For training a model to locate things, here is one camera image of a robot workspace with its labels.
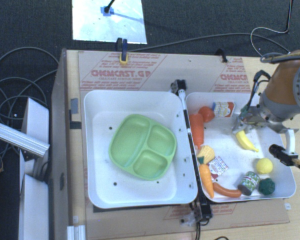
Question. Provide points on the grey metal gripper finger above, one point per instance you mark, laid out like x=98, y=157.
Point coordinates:
x=249, y=128
x=237, y=126

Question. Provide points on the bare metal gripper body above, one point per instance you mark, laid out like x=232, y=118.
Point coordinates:
x=257, y=117

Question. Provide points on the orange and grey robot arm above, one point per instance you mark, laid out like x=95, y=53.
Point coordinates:
x=281, y=84

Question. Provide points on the yellow banana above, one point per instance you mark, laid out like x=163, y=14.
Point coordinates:
x=244, y=140

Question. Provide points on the white plastic tray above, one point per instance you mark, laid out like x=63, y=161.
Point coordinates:
x=102, y=184
x=230, y=139

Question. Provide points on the white and red carton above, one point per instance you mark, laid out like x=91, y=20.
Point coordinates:
x=223, y=109

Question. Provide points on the orange round fruit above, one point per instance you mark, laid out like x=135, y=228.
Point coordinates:
x=207, y=113

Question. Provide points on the yellow lemon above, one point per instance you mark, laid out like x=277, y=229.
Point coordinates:
x=264, y=166

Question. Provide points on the orange bottle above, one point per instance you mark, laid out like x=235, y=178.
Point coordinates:
x=197, y=129

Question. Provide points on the yellow corn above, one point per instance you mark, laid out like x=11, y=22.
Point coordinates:
x=207, y=154

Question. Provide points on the white and red packet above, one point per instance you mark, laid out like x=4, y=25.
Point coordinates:
x=218, y=166

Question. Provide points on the thin black and white rod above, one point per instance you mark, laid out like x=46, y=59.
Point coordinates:
x=190, y=136

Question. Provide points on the green can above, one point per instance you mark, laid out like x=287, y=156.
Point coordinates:
x=250, y=182

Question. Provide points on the green broccoli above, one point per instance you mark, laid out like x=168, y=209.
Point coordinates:
x=267, y=186

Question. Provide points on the orange carrot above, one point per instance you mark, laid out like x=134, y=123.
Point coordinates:
x=206, y=179

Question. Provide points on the orange sausage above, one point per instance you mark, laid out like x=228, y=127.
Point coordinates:
x=226, y=191

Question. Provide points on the green divided plate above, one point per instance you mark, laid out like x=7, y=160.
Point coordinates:
x=140, y=146

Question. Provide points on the brown cardboard board red print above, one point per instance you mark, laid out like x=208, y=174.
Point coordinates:
x=145, y=71

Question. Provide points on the black cylinder on white bracket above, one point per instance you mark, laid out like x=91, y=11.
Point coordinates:
x=281, y=154

